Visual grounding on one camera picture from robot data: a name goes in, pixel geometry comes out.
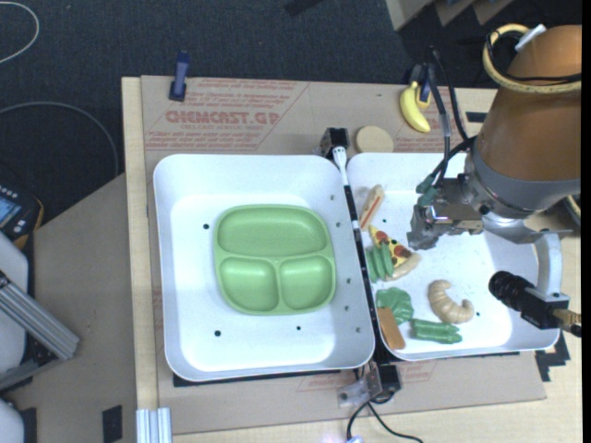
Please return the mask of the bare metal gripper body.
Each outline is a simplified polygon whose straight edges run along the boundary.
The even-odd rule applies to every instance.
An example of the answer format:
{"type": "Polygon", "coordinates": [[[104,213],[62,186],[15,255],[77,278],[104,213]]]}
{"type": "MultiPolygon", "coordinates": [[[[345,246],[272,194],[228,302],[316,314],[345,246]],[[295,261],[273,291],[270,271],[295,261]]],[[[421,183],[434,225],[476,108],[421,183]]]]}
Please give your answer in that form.
{"type": "Polygon", "coordinates": [[[429,225],[437,236],[479,234],[492,228],[492,200],[476,173],[444,178],[429,207],[429,225]]]}

